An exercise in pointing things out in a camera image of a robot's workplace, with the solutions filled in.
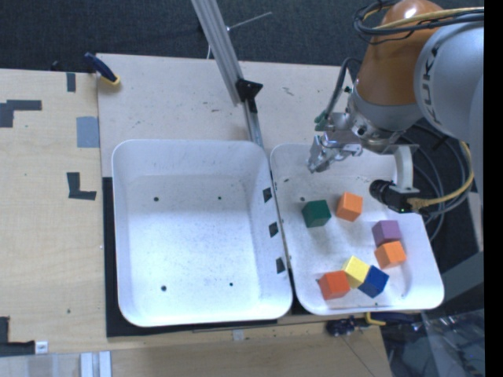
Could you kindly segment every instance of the black bracket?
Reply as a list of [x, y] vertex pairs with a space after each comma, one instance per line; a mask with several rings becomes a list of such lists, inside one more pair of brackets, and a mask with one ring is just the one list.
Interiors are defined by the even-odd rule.
[[257, 93], [262, 89], [263, 84], [259, 84], [253, 81], [247, 81], [246, 79], [238, 79], [236, 81], [237, 93], [241, 102], [248, 101], [250, 106], [250, 112], [257, 112], [257, 105], [255, 104], [255, 97]]

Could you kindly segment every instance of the table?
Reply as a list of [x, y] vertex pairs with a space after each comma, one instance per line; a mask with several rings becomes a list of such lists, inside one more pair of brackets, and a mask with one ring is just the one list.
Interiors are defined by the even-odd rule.
[[[0, 316], [10, 317], [9, 341], [47, 341], [50, 353], [68, 358], [72, 353], [112, 351], [113, 370], [130, 375], [135, 375], [134, 370], [155, 375], [155, 364], [164, 367], [170, 359], [178, 359], [175, 363], [181, 372], [188, 367], [181, 359], [194, 361], [194, 353], [200, 361], [193, 369], [202, 369], [204, 359], [229, 351], [235, 353], [231, 369], [242, 370], [243, 362], [258, 363], [279, 368], [279, 375], [294, 375], [300, 351], [309, 358], [305, 367], [317, 369], [318, 375], [333, 375], [335, 367], [341, 375], [344, 370], [353, 375], [391, 375], [377, 327], [333, 338], [324, 332], [327, 318], [310, 315], [287, 315], [274, 326], [259, 328], [107, 338], [101, 186], [110, 172], [108, 158], [114, 144], [145, 133], [149, 137], [242, 140], [248, 135], [244, 113], [232, 106], [214, 61], [101, 58], [122, 79], [122, 109], [113, 109], [122, 112], [101, 110], [110, 100], [117, 102], [118, 95], [95, 74], [0, 71], [4, 86], [0, 103], [14, 108], [12, 126], [0, 127]], [[165, 71], [166, 66], [174, 71]], [[314, 117], [326, 106], [339, 69], [251, 62], [241, 66], [247, 79], [264, 84], [255, 100], [265, 150], [270, 153], [282, 142], [310, 143]], [[184, 74], [183, 68], [191, 70]], [[129, 82], [128, 75], [137, 81]], [[157, 83], [149, 84], [152, 79]], [[191, 97], [198, 97], [205, 108], [203, 115], [186, 106]], [[39, 102], [41, 110], [17, 108], [13, 101]], [[170, 122], [176, 126], [169, 130], [156, 121], [156, 107], [162, 103], [172, 108], [180, 105], [179, 111], [170, 113]], [[144, 118], [132, 112], [123, 115], [130, 110], [125, 108], [135, 108]], [[99, 147], [82, 139], [83, 134], [93, 133], [93, 122], [99, 122]], [[225, 133], [211, 126], [222, 122], [229, 125]], [[77, 197], [70, 197], [69, 174], [79, 175], [79, 185], [73, 186]], [[21, 359], [6, 361], [15, 368]], [[210, 363], [218, 367], [217, 361]]]

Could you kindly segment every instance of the block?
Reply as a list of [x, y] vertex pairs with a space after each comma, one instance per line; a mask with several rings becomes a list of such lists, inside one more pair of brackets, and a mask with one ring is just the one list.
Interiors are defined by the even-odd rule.
[[347, 281], [347, 274], [343, 270], [324, 274], [318, 280], [318, 285], [320, 285], [321, 293], [325, 300], [342, 298], [351, 290]]
[[372, 234], [374, 236], [374, 242], [378, 247], [383, 243], [402, 240], [402, 232], [400, 231], [398, 221], [392, 219], [378, 221], [372, 227]]
[[370, 265], [351, 255], [343, 264], [342, 270], [347, 274], [347, 281], [351, 287], [359, 287], [369, 273]]
[[362, 214], [363, 197], [344, 192], [337, 202], [336, 216], [353, 222]]
[[384, 290], [389, 278], [389, 275], [371, 265], [367, 277], [363, 281], [363, 284], [358, 286], [358, 289], [371, 298], [375, 298]]
[[332, 217], [326, 199], [309, 201], [304, 205], [302, 215], [308, 228], [323, 226]]
[[402, 264], [406, 259], [402, 242], [396, 240], [381, 244], [375, 251], [376, 260], [381, 269], [388, 269]]

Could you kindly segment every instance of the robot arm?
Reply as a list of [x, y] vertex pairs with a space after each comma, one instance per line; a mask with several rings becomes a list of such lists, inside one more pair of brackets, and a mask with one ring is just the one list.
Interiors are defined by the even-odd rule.
[[[363, 21], [387, 9], [379, 27]], [[356, 13], [354, 27], [371, 35], [344, 113], [329, 106], [316, 118], [307, 166], [323, 171], [362, 149], [396, 152], [395, 142], [425, 117], [470, 145], [483, 202], [483, 8], [442, 10], [427, 0], [379, 1]], [[347, 61], [341, 66], [344, 76]]]

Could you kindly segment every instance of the blue block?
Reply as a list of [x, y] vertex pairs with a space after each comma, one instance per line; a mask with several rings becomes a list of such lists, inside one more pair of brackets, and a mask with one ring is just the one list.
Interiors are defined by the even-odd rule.
[[358, 287], [358, 289], [371, 298], [375, 298], [384, 290], [389, 277], [389, 275], [387, 275], [374, 265], [371, 265], [369, 272], [367, 273], [367, 277], [363, 281], [363, 284]]

